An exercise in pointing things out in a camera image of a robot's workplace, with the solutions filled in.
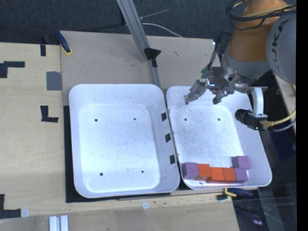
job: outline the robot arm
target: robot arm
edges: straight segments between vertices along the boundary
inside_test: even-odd
[[[246,1],[249,3],[241,16],[233,15],[233,8]],[[221,66],[212,67],[219,37],[211,62],[201,71],[205,82],[194,83],[184,97],[185,103],[198,99],[207,89],[215,94],[213,104],[235,91],[251,93],[253,111],[238,110],[235,117],[252,129],[262,130],[267,118],[263,114],[262,92],[267,87],[253,87],[255,81],[272,70],[296,85],[296,6],[283,0],[235,0],[226,12],[230,22],[239,22],[233,25],[235,30],[222,55]]]

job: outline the gray carpet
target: gray carpet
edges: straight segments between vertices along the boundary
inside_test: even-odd
[[[188,38],[215,39],[231,33],[225,14],[232,0],[134,0],[143,23],[153,23]],[[295,4],[296,0],[284,0]],[[129,33],[120,23],[116,0],[0,0],[0,41],[40,43],[43,34],[59,30]],[[147,35],[174,36],[155,26],[144,26]]]

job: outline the wooden tabletop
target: wooden tabletop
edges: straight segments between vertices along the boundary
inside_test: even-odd
[[[208,45],[212,43],[208,39],[204,41]],[[164,197],[66,203],[63,93],[46,87],[46,73],[61,72],[61,49],[58,45],[45,47],[46,56],[41,56],[37,44],[0,43],[0,63],[25,62],[24,68],[9,67],[7,78],[0,78],[0,193],[5,195],[5,209],[27,209],[28,223],[33,223],[60,214],[69,214],[76,220],[91,211],[111,211],[108,215],[114,215],[115,210],[142,209],[142,202],[147,201],[150,207],[147,215],[153,227],[161,225],[157,220],[167,218],[169,208],[173,208],[170,220],[176,218],[172,217],[176,213],[203,213],[208,209],[211,219],[223,220],[222,216],[226,215],[226,227],[231,223],[232,230],[238,230],[231,199],[223,203],[216,199],[221,190],[178,190]],[[57,123],[41,121],[42,105],[49,107],[50,117],[59,118]],[[12,221],[18,225],[17,220],[5,219],[0,221],[0,227]],[[193,222],[196,222],[194,218],[188,220]]]

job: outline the black tape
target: black tape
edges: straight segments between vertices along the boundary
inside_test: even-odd
[[[58,122],[58,120],[59,120],[58,117],[49,117],[48,116],[48,106],[46,106],[46,105],[41,106],[40,111],[42,113],[42,121],[55,122],[55,123]]]
[[[40,45],[40,56],[46,56],[46,45]]]
[[[216,195],[216,199],[219,200],[219,201],[226,200],[227,198],[228,198],[228,196],[225,195],[225,194]]]
[[[0,219],[19,218],[21,217],[21,209],[5,210],[4,209],[4,194],[0,194]]]
[[[43,34],[41,43],[42,44],[52,44],[52,42],[51,42],[47,33]]]
[[[0,78],[8,77],[8,67],[4,64],[0,64]]]
[[[0,78],[8,77],[8,67],[25,67],[25,62],[3,62],[0,64]]]
[[[3,62],[6,67],[25,67],[25,62]]]

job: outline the black cable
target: black cable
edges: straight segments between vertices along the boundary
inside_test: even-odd
[[[283,127],[283,128],[273,128],[272,130],[269,130],[269,132],[281,132],[281,131],[285,131],[287,129],[289,129],[290,127],[292,127],[296,122],[296,118],[287,126]]]
[[[223,34],[226,34],[228,35],[229,37],[231,37],[231,34],[230,33],[227,33],[227,32],[220,32],[217,40],[215,41],[215,48],[214,48],[214,51],[212,53],[212,57],[211,57],[211,61],[209,62],[209,64],[206,66],[208,70],[210,70],[210,68],[212,67],[212,64],[214,63],[215,61],[215,58],[216,58],[216,54],[219,52],[219,49],[220,49],[220,42],[221,42],[221,36]]]
[[[281,17],[285,14],[296,13],[296,4],[293,4],[293,5],[288,5],[282,9],[278,9],[276,11],[263,14],[263,15],[257,15],[257,16],[237,16],[235,15],[233,12],[234,8],[238,6],[239,4],[243,4],[247,1],[250,1],[250,0],[233,0],[229,2],[227,5],[226,14],[229,18],[231,25],[237,30],[255,29],[255,28],[260,27],[263,24],[264,20],[267,18],[277,17],[277,16]],[[253,21],[253,20],[258,20],[258,19],[261,19],[261,22],[257,26],[241,28],[241,29],[237,28],[236,25],[234,25],[234,23],[232,22],[232,20],[244,22],[244,21]]]

